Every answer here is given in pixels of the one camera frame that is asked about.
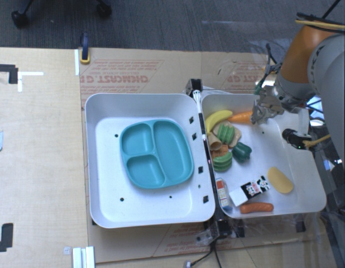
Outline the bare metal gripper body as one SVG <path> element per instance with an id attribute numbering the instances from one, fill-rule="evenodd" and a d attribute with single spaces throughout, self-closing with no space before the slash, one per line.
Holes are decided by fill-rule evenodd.
<path id="1" fill-rule="evenodd" d="M 274 112 L 274 116 L 282 115 L 284 109 L 281 106 L 281 102 L 278 99 L 275 88 L 270 85 L 266 85 L 259 90 L 259 99 L 255 101 L 254 107 L 259 107 L 260 110 L 263 108 L 269 108 Z"/>

